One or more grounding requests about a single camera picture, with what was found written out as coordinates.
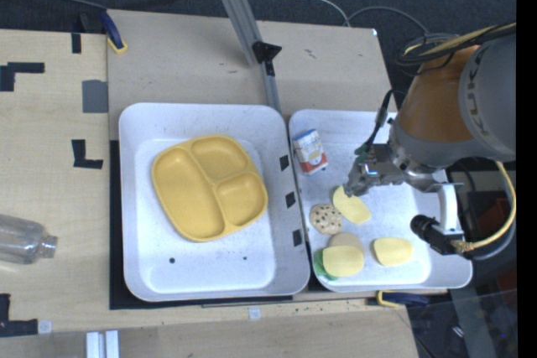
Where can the green lettuce leaf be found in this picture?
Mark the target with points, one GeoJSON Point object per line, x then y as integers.
{"type": "Point", "coordinates": [320, 268]}

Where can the white plastic tray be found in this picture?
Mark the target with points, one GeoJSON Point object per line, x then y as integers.
{"type": "Point", "coordinates": [394, 214]}
{"type": "Point", "coordinates": [201, 264]}

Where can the chocolate chip biscuit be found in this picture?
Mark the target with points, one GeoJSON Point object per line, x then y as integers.
{"type": "Point", "coordinates": [325, 219]}

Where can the black cylinder on white bracket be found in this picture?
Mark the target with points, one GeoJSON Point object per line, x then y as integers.
{"type": "Point", "coordinates": [434, 234]}

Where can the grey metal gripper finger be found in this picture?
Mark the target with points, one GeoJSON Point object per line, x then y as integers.
{"type": "Point", "coordinates": [350, 186]}
{"type": "Point", "coordinates": [363, 187]}

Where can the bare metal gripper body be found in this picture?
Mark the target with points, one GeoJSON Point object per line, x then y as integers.
{"type": "Point", "coordinates": [384, 167]}

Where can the yellow potato slice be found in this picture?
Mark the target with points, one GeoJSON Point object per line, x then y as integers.
{"type": "Point", "coordinates": [354, 209]}
{"type": "Point", "coordinates": [343, 260]}
{"type": "Point", "coordinates": [393, 251]}

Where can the clear plastic bottle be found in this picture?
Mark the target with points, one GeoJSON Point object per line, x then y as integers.
{"type": "Point", "coordinates": [23, 239]}

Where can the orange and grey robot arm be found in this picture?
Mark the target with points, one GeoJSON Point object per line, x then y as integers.
{"type": "Point", "coordinates": [444, 105]}

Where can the pale wood board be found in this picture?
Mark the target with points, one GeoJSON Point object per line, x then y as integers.
{"type": "Point", "coordinates": [189, 63]}

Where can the yellow divided plate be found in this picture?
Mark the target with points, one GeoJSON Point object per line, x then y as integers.
{"type": "Point", "coordinates": [197, 188]}

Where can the white red blue carton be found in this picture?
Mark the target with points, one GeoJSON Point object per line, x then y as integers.
{"type": "Point", "coordinates": [309, 153]}

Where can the beige round bread slice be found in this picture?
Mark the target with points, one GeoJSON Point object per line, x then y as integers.
{"type": "Point", "coordinates": [346, 239]}

